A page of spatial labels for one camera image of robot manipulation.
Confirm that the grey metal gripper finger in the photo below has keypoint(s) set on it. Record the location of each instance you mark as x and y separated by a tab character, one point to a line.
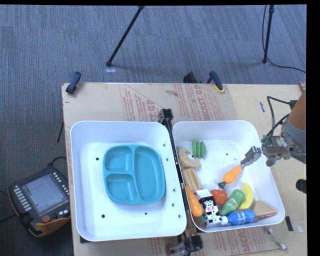
255	150
248	161

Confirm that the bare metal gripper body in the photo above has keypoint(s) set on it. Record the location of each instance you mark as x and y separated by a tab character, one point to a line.
277	151

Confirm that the orange carrot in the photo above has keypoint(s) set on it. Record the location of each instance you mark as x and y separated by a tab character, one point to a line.
195	202
232	174

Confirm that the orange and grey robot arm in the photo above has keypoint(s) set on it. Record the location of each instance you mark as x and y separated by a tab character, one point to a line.
300	115

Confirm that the white plastic tray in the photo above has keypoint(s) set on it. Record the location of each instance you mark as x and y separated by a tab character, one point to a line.
225	152
92	175

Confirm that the yellow banana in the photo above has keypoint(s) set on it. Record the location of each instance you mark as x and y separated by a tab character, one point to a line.
248	196

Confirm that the green bottle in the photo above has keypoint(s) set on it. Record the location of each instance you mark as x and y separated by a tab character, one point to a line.
232	202

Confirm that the red pepper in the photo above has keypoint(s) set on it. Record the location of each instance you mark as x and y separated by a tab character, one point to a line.
219	196

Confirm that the tan sandwich wedge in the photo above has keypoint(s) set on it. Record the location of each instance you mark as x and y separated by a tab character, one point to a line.
263	209

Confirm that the green pea pod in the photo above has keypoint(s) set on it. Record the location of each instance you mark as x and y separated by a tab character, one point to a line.
198	149

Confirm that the blue bottle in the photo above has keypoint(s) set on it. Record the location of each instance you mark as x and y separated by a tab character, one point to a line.
241	217

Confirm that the beige bread slice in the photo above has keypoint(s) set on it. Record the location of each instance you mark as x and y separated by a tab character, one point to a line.
191	179

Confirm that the beige croissant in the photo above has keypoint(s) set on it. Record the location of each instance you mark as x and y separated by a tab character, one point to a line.
186	161

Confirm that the white milk carton cow print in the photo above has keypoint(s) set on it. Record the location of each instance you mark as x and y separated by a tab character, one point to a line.
211	211

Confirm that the blue divided plate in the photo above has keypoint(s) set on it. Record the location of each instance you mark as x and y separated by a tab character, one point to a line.
147	172

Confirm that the brown cardboard board red print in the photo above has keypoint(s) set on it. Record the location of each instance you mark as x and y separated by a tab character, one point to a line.
140	102

